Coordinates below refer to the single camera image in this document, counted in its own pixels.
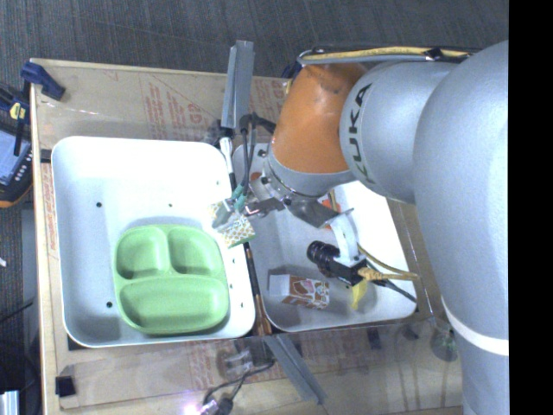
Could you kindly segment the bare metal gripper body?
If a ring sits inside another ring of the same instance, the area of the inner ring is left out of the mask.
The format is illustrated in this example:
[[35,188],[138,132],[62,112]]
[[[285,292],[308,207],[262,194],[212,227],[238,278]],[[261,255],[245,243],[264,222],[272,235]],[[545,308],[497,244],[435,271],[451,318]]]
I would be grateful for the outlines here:
[[303,199],[273,176],[260,175],[249,182],[248,188],[244,207],[246,216],[266,216],[273,211],[282,211]]

